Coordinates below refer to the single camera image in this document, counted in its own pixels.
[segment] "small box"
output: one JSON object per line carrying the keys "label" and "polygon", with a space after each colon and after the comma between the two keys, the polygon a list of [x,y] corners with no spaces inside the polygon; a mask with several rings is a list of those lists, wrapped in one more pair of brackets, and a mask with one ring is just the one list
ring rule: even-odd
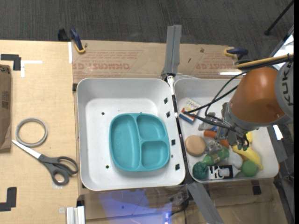
{"label": "small box", "polygon": [[183,107],[183,109],[181,110],[181,113],[179,114],[179,117],[182,118],[183,120],[189,122],[190,124],[193,123],[194,121],[194,117],[191,117],[187,114],[183,114],[185,111],[191,111],[191,110],[194,110],[194,109],[197,109],[200,107],[200,104],[197,103],[196,101],[194,101],[193,99],[188,99]]}

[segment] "yellow banana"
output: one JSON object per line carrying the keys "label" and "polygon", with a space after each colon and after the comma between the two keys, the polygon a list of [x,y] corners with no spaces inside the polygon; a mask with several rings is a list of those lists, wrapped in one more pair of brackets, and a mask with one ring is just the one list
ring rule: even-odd
{"label": "yellow banana", "polygon": [[263,169],[263,166],[261,164],[261,157],[255,151],[253,151],[251,148],[247,148],[247,150],[244,151],[243,149],[239,150],[238,146],[234,145],[233,151],[238,154],[244,155],[249,160],[253,161],[260,169]]}

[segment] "scissors handle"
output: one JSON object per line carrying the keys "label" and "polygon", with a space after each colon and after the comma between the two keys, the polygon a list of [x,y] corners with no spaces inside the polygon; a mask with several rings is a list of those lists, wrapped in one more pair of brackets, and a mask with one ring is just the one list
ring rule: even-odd
{"label": "scissors handle", "polygon": [[[47,167],[47,169],[50,171],[53,182],[57,185],[67,184],[67,182],[69,181],[69,175],[76,174],[79,171],[77,163],[73,159],[66,156],[50,158],[42,154],[40,155],[38,160]],[[61,163],[61,161],[70,162],[74,169],[71,169],[68,165]],[[58,181],[55,178],[56,174],[60,174],[64,178],[64,180],[62,182]]]}

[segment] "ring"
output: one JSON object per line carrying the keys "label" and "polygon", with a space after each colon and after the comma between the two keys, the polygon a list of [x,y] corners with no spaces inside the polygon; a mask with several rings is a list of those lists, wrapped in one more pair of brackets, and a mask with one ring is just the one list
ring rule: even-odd
{"label": "ring", "polygon": [[[39,140],[39,141],[36,142],[36,143],[26,143],[26,142],[24,142],[23,140],[21,140],[20,137],[19,137],[19,131],[20,131],[20,128],[21,128],[24,124],[26,124],[26,123],[28,123],[28,122],[36,122],[36,123],[39,123],[39,124],[43,127],[43,129],[44,129],[44,131],[45,131],[45,133],[44,133],[42,139]],[[22,120],[22,121],[17,125],[17,128],[16,128],[16,130],[15,130],[15,138],[17,139],[17,141],[18,141],[19,143],[21,143],[22,145],[25,145],[25,146],[27,146],[27,147],[36,147],[36,146],[41,145],[42,143],[45,142],[47,136],[48,136],[48,129],[47,129],[46,124],[45,124],[41,119],[37,119],[37,118],[27,118],[27,119]]]}

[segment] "turquoise tray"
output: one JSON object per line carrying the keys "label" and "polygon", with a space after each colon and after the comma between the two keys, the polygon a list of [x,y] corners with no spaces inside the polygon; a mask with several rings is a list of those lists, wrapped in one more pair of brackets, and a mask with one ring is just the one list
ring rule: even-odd
{"label": "turquoise tray", "polygon": [[170,147],[167,130],[160,118],[145,113],[116,116],[109,129],[113,162],[125,171],[152,171],[165,166]]}

